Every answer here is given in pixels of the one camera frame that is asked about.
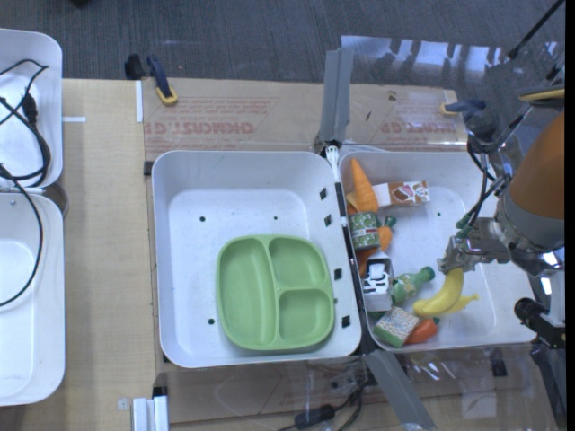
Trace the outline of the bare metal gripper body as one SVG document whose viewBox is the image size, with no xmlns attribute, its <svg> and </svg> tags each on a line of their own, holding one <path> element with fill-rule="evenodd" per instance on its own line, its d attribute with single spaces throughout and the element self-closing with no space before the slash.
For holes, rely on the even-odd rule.
<svg viewBox="0 0 575 431">
<path fill-rule="evenodd" d="M 530 216 L 511 221 L 503 216 L 479 218 L 465 240 L 465 269 L 480 263 L 512 262 L 528 275 L 564 268 L 563 223 L 556 219 Z"/>
</svg>

